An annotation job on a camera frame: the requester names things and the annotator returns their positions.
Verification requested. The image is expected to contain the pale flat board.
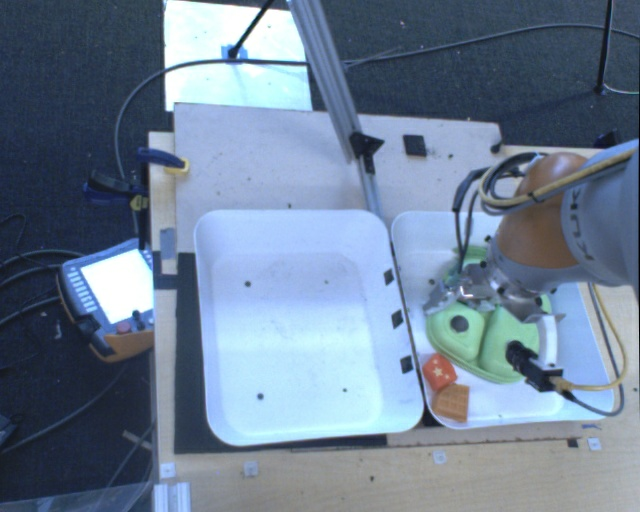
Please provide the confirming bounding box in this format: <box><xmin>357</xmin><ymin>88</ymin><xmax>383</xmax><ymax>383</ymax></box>
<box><xmin>173</xmin><ymin>102</ymin><xmax>504</xmax><ymax>254</ymax></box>

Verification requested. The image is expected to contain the black cylinder on white bracket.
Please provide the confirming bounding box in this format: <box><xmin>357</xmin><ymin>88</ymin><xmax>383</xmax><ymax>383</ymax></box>
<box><xmin>504</xmin><ymin>314</ymin><xmax>565</xmax><ymax>394</ymax></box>

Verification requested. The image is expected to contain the green divided plate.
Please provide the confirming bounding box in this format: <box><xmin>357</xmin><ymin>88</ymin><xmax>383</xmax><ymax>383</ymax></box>
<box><xmin>424</xmin><ymin>243</ymin><xmax>554</xmax><ymax>386</ymax></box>

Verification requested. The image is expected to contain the orange waffle biscuit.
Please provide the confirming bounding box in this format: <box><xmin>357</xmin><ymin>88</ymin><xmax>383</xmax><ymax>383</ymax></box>
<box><xmin>431</xmin><ymin>383</ymin><xmax>472</xmax><ymax>425</ymax></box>

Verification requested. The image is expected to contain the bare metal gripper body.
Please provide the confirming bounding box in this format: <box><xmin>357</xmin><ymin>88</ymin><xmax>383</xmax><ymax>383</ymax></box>
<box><xmin>460</xmin><ymin>263</ymin><xmax>565</xmax><ymax>324</ymax></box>

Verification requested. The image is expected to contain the white plastic tray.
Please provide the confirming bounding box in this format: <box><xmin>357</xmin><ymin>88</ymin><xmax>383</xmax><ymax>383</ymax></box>
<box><xmin>390</xmin><ymin>210</ymin><xmax>617</xmax><ymax>431</ymax></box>
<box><xmin>193</xmin><ymin>208</ymin><xmax>427</xmax><ymax>448</ymax></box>

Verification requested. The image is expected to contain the red cube with yellow stars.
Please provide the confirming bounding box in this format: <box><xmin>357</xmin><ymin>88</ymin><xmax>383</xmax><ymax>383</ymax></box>
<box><xmin>422</xmin><ymin>353</ymin><xmax>459</xmax><ymax>392</ymax></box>

